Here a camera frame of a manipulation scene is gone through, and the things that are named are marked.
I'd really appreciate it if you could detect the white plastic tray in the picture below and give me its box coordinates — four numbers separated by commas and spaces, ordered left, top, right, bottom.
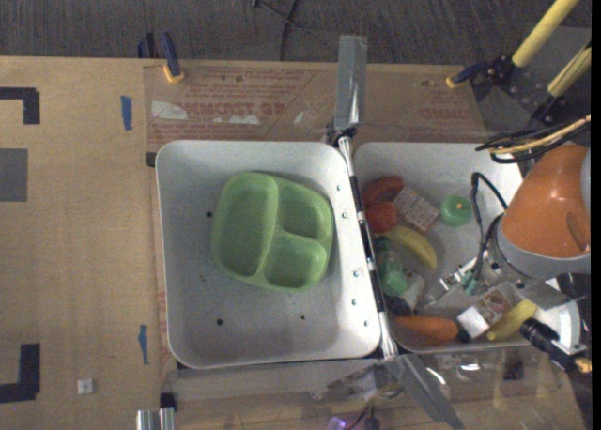
352, 141, 567, 355
154, 139, 383, 370

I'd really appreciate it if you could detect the yellow banana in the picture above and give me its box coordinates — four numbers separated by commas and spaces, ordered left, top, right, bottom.
485, 299, 538, 343
382, 224, 439, 272

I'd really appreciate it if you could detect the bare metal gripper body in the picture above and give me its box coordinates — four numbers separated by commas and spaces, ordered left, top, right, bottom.
472, 252, 586, 312

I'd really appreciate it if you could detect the red toy tomato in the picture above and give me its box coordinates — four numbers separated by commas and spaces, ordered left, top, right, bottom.
365, 202, 399, 234

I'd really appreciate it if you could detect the green divided plate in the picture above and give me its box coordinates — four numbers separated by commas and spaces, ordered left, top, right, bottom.
209, 170, 336, 293

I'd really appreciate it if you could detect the white printed carton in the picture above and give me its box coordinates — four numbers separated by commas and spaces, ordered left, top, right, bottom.
455, 285, 523, 341

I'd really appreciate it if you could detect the green plastic bottle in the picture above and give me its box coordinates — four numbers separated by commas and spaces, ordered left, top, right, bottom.
373, 236, 409, 299

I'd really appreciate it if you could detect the black block with thin wires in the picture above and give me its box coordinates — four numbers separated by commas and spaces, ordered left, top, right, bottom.
326, 123, 359, 146

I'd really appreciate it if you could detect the black cylinder on white bracket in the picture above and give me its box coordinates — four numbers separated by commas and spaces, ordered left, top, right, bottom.
518, 299, 588, 372

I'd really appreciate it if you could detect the orange carrot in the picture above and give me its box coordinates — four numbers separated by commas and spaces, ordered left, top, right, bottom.
393, 315, 460, 346

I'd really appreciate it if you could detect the brown cardboard board, red print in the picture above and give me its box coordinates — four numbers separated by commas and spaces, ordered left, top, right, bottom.
143, 63, 572, 420

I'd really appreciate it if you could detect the small green can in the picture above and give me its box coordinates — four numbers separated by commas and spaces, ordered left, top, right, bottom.
439, 194, 473, 228

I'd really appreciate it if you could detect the thin black and white rod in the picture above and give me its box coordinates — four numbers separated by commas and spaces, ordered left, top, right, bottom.
336, 135, 399, 360

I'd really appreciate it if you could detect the beige printed carton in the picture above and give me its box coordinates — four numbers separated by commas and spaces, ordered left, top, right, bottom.
392, 186, 442, 234

